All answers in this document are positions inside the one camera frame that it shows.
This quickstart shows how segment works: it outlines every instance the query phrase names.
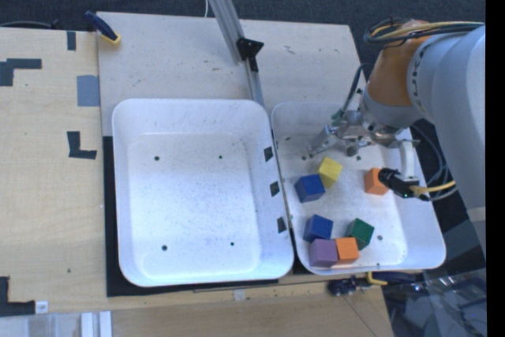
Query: green cube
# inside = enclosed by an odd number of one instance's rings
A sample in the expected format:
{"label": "green cube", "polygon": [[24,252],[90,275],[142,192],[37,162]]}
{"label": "green cube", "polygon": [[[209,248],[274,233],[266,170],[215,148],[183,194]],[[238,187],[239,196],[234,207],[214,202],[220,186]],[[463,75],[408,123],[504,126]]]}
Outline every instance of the green cube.
{"label": "green cube", "polygon": [[356,238],[357,249],[362,250],[370,243],[374,229],[372,225],[356,218],[347,227],[346,238]]}

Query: orange cube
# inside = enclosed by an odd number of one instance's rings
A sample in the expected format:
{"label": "orange cube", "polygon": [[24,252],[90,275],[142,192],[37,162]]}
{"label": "orange cube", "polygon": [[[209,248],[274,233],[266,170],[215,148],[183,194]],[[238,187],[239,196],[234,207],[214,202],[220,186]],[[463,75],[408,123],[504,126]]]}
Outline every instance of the orange cube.
{"label": "orange cube", "polygon": [[360,252],[357,249],[356,238],[336,238],[337,253],[339,254],[338,264],[348,264],[356,261]]}
{"label": "orange cube", "polygon": [[379,181],[380,169],[373,167],[365,173],[365,192],[368,194],[384,195],[389,190]]}

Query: colored block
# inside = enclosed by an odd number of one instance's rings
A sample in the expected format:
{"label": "colored block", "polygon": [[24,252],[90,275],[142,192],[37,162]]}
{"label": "colored block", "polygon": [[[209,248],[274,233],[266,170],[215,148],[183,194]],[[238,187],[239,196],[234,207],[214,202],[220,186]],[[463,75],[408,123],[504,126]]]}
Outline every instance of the colored block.
{"label": "colored block", "polygon": [[339,255],[337,264],[353,263],[359,258],[360,252],[357,249],[356,238],[336,238],[335,244]]}
{"label": "colored block", "polygon": [[373,167],[365,173],[365,192],[368,194],[384,195],[389,190],[379,180],[380,169]]}
{"label": "colored block", "polygon": [[323,182],[318,174],[300,177],[294,188],[297,190],[300,202],[318,200],[325,192]]}
{"label": "colored block", "polygon": [[362,250],[370,243],[374,229],[372,225],[356,218],[347,226],[345,236],[356,238],[357,247]]}
{"label": "colored block", "polygon": [[313,242],[314,239],[329,239],[331,230],[333,229],[333,221],[323,216],[313,215],[305,223],[303,240]]}
{"label": "colored block", "polygon": [[329,268],[339,261],[335,240],[315,239],[309,245],[309,264],[311,267]]}
{"label": "colored block", "polygon": [[336,183],[336,181],[339,179],[341,171],[342,164],[335,162],[329,157],[325,157],[317,169],[317,173],[321,177],[321,181],[323,182],[324,187],[327,189]]}

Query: yellow cube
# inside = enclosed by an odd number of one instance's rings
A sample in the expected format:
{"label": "yellow cube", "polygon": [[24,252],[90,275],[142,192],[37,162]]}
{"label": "yellow cube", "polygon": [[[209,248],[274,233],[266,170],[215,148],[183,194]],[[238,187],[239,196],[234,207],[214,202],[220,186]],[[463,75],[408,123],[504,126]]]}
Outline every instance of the yellow cube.
{"label": "yellow cube", "polygon": [[342,164],[335,162],[329,157],[325,157],[317,169],[317,173],[321,177],[324,187],[327,189],[336,183],[341,171]]}

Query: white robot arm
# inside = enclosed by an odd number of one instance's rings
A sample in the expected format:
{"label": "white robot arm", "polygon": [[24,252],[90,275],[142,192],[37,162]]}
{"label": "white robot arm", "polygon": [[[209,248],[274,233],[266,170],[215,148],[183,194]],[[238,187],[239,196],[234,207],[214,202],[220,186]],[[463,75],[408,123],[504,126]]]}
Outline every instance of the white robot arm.
{"label": "white robot arm", "polygon": [[[385,28],[387,34],[376,35]],[[370,144],[397,148],[396,135],[426,119],[435,127],[485,256],[485,25],[389,21],[372,26],[367,35],[386,47],[359,108],[347,110],[346,103],[314,140],[312,154],[327,148],[332,136],[344,140],[351,155]],[[415,187],[397,170],[386,169],[380,179],[397,193],[391,180],[400,184],[400,193]]]}

